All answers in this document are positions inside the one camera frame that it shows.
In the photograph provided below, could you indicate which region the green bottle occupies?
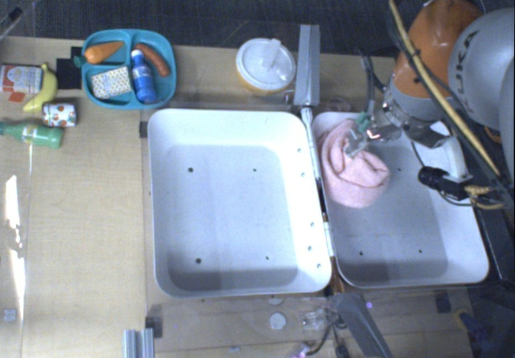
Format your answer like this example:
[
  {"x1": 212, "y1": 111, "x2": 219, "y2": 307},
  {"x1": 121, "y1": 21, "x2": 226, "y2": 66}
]
[{"x1": 0, "y1": 121, "x2": 65, "y2": 150}]

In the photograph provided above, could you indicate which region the white plastic tray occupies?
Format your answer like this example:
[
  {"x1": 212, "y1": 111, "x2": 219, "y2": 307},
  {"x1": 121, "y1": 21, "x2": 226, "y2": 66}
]
[
  {"x1": 146, "y1": 108, "x2": 333, "y2": 299},
  {"x1": 311, "y1": 111, "x2": 491, "y2": 290}
]

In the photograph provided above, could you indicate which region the orange carrot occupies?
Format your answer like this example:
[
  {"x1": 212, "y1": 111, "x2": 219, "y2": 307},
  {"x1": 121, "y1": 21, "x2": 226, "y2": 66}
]
[{"x1": 73, "y1": 40, "x2": 126, "y2": 68}]

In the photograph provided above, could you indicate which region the pink towel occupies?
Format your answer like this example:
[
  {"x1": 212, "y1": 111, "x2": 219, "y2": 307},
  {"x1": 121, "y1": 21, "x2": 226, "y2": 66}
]
[{"x1": 316, "y1": 118, "x2": 392, "y2": 210}]

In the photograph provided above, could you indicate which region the blue divided plate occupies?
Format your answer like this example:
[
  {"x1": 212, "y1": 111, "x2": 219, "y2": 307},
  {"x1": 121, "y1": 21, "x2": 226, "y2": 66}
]
[{"x1": 80, "y1": 28, "x2": 178, "y2": 110}]

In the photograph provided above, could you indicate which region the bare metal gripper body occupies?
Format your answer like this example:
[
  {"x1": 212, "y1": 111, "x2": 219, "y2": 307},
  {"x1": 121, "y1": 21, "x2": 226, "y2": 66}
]
[{"x1": 359, "y1": 123, "x2": 404, "y2": 144}]

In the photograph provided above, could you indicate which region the black cylinder on white bracket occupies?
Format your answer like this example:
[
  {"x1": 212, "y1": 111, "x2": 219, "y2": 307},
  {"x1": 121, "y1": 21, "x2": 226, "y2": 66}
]
[{"x1": 417, "y1": 134, "x2": 474, "y2": 201}]

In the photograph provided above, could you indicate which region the white and orange carton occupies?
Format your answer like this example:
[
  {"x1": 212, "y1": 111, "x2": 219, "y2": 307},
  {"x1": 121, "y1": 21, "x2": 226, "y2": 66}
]
[{"x1": 0, "y1": 63, "x2": 44, "y2": 103}]

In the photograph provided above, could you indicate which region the white can with orange print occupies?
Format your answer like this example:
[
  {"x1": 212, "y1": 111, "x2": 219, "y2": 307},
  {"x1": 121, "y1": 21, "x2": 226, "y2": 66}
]
[{"x1": 41, "y1": 101, "x2": 78, "y2": 129}]

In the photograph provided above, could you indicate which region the yellow banana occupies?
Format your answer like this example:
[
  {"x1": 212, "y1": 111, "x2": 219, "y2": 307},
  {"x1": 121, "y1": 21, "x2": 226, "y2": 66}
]
[{"x1": 22, "y1": 62, "x2": 59, "y2": 113}]

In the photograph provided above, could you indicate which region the brown sausage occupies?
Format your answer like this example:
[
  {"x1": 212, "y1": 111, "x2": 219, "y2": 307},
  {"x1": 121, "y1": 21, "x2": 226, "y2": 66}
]
[{"x1": 134, "y1": 42, "x2": 171, "y2": 78}]

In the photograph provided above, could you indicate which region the blue bottle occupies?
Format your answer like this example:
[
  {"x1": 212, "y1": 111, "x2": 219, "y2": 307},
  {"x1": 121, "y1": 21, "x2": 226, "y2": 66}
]
[{"x1": 130, "y1": 48, "x2": 158, "y2": 105}]

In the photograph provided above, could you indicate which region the yellow cup with white lid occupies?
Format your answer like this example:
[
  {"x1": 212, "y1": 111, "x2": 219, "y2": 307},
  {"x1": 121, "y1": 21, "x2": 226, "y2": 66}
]
[{"x1": 235, "y1": 37, "x2": 297, "y2": 97}]

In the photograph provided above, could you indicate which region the white yellow-patterned carton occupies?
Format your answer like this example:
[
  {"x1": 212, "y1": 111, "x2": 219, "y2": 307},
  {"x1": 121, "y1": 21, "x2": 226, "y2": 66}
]
[{"x1": 90, "y1": 65, "x2": 134, "y2": 101}]

